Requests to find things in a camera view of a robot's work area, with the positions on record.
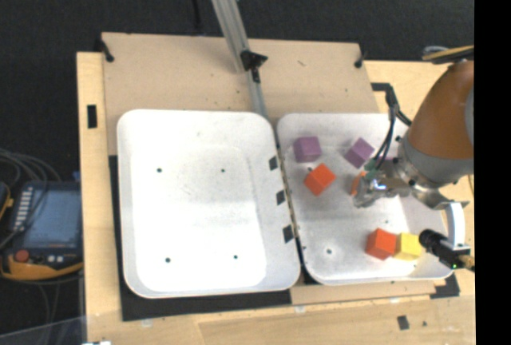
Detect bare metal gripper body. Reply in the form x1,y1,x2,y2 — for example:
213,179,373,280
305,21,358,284
374,154,451,211

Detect white plastic tray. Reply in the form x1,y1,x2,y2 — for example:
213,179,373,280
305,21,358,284
275,112,457,286
116,108,302,299

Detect orange cube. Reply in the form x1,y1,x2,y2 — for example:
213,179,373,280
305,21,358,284
303,163,337,197
365,228,398,261

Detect purple cube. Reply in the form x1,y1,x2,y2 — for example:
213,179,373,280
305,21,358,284
343,137,376,170
293,136,323,164

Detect yellow cube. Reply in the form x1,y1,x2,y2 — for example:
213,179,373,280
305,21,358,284
394,232,424,262

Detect pale wood board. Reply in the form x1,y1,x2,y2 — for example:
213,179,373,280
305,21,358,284
99,31,448,307

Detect black cylinder on white bracket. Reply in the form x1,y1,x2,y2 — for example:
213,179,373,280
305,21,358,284
418,200,470,269

